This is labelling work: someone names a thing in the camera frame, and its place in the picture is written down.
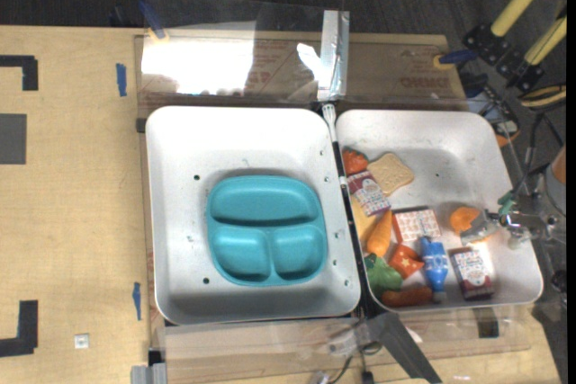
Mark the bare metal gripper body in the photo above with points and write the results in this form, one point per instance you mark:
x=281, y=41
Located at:
x=537, y=220

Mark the orange toy carrot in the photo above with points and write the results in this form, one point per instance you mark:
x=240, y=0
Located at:
x=380, y=236

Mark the dark red printed carton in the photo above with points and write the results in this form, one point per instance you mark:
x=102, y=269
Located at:
x=472, y=274

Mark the blue divided plate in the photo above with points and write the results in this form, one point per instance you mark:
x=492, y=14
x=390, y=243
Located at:
x=265, y=229

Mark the blue plastic bottle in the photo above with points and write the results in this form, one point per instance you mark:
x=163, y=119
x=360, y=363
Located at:
x=434, y=267

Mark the tan toy bread slice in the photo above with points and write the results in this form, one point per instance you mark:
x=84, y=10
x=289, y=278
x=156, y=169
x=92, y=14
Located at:
x=390, y=173

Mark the red and white printed carton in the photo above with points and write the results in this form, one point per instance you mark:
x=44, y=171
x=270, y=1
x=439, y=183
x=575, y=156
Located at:
x=370, y=193

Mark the orange toy food piece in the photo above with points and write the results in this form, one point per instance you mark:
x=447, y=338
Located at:
x=463, y=218

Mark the orange-red toy sausage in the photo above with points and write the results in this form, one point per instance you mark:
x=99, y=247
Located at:
x=407, y=297

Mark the green toy broccoli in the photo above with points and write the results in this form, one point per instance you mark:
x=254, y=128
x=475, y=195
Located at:
x=382, y=276

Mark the small white square block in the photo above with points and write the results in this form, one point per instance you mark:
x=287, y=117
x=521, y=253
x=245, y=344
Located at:
x=81, y=341

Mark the red toy strawberry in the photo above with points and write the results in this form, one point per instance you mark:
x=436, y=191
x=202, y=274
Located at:
x=354, y=161

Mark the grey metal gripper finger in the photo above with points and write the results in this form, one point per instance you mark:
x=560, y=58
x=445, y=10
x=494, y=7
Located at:
x=477, y=234
x=489, y=218

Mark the red and white flat box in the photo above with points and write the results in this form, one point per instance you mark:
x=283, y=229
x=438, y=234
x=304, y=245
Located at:
x=411, y=224

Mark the red carton with yellow star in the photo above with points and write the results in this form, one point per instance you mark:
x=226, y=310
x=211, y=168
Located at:
x=405, y=261

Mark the white plastic tray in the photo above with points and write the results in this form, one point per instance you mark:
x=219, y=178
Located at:
x=180, y=193
x=472, y=157

